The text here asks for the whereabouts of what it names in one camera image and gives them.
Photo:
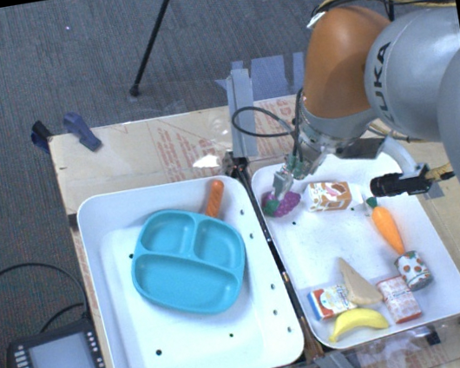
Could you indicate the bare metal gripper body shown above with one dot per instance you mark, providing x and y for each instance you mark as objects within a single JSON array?
[{"x": 305, "y": 161}]

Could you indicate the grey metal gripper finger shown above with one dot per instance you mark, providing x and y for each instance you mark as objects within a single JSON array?
[
  {"x": 278, "y": 184},
  {"x": 288, "y": 184}
]

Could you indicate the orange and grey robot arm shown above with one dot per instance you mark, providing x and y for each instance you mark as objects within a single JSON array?
[{"x": 408, "y": 72}]

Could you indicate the purple grapes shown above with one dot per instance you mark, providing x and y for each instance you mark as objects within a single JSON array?
[{"x": 288, "y": 203}]

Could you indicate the orange sausage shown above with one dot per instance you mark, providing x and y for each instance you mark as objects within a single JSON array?
[{"x": 215, "y": 198}]

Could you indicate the white plastic tray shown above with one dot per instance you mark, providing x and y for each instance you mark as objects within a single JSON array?
[
  {"x": 198, "y": 352},
  {"x": 324, "y": 241}
]

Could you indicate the orange carrot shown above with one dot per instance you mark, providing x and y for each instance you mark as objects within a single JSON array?
[{"x": 387, "y": 226}]

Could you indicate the beige bread slice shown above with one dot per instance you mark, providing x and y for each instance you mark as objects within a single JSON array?
[{"x": 358, "y": 286}]

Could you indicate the small white and orange carton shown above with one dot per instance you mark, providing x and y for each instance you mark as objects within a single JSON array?
[{"x": 328, "y": 302}]

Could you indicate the blue divided plate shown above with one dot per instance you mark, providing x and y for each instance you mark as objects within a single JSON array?
[{"x": 184, "y": 275}]

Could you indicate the brown cardboard board red print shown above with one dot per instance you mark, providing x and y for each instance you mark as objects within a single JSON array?
[{"x": 129, "y": 161}]

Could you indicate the white can with orange dots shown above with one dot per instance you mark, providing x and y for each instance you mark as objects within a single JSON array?
[{"x": 413, "y": 270}]

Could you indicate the yellow banana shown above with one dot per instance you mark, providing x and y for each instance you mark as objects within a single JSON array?
[{"x": 357, "y": 321}]

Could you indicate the red and white packet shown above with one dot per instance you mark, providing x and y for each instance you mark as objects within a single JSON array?
[{"x": 399, "y": 299}]

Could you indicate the black cylinder on white bracket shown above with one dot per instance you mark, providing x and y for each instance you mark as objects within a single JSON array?
[{"x": 393, "y": 184}]

